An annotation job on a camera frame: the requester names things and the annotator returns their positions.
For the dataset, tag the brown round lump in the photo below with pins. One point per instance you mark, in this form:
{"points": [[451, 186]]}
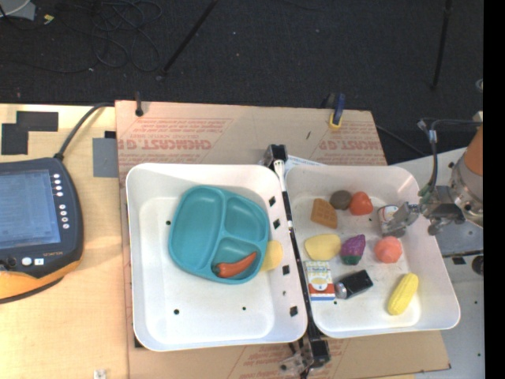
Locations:
{"points": [[340, 200]]}

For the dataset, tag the yellow corn cob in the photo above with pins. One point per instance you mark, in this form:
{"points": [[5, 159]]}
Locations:
{"points": [[403, 293]]}

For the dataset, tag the blue divided plate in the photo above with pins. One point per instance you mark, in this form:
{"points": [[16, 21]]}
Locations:
{"points": [[197, 227]]}

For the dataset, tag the brown cardboard board red print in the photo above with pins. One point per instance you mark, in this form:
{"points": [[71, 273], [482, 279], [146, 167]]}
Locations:
{"points": [[244, 132]]}

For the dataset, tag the black bottle with silver cap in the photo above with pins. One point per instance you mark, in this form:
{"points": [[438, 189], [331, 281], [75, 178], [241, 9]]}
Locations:
{"points": [[357, 284]]}

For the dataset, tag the small white and silver can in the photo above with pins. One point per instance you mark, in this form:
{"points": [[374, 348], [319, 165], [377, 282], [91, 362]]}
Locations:
{"points": [[386, 215]]}

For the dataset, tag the white and orange carton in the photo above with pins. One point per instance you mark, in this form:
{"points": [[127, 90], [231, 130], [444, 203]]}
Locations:
{"points": [[319, 280]]}

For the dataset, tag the yellow round crisp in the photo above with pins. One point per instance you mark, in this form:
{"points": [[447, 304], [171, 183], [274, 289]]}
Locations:
{"points": [[274, 256]]}

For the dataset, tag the red chili pepper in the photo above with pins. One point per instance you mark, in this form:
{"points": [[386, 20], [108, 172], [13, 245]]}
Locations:
{"points": [[236, 267]]}

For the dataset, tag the orange round toy fruit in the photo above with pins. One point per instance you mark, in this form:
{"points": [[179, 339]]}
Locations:
{"points": [[388, 249]]}

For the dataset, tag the red strawberry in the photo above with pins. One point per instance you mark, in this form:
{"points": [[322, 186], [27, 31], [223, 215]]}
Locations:
{"points": [[361, 204]]}

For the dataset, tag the brown waffle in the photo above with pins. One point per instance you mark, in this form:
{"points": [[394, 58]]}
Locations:
{"points": [[324, 213]]}

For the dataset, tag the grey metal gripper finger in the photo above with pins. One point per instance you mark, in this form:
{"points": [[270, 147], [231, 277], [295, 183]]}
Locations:
{"points": [[406, 213], [397, 232]]}

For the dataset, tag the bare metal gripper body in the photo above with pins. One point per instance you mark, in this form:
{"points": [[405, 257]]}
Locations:
{"points": [[444, 207]]}

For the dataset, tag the yellow lemon slice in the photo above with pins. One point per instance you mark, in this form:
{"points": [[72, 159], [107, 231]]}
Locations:
{"points": [[322, 247]]}

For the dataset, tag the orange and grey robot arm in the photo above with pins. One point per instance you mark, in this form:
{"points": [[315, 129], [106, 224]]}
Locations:
{"points": [[474, 152]]}

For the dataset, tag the white plastic tray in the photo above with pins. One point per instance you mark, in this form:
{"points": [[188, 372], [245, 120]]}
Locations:
{"points": [[205, 310], [367, 314]]}

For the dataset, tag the purple grapes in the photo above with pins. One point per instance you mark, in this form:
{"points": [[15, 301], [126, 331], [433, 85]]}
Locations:
{"points": [[352, 249]]}

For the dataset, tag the thin black and white rod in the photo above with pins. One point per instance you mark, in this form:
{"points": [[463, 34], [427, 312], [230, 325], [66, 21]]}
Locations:
{"points": [[290, 227]]}

